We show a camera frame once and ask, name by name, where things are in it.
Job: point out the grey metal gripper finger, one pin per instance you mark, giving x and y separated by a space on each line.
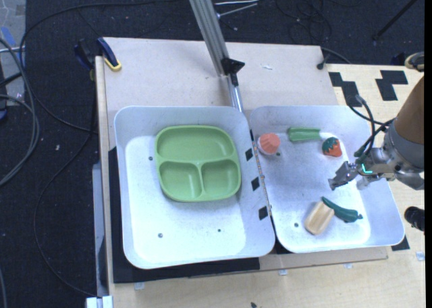
347 167
337 183

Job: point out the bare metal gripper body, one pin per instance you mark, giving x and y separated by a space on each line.
381 161

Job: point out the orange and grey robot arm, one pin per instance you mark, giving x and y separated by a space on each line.
410 114

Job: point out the red toy strawberry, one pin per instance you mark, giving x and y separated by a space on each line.
332 148

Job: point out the dark green toy pepper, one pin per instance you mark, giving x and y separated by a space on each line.
344 212

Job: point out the tan toy bread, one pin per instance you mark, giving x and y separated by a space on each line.
319 219

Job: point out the white plastic tray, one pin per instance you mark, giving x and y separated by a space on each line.
189 229
297 178

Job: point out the green toy celery stalk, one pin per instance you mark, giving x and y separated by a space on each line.
302 134

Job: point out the thin black and white rod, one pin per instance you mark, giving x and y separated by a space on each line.
237 95

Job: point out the green divided plate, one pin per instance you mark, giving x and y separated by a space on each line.
197 163

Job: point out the pale brown flat board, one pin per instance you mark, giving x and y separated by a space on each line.
175 73

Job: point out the black cylinder on white bracket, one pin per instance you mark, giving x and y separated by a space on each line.
416 217

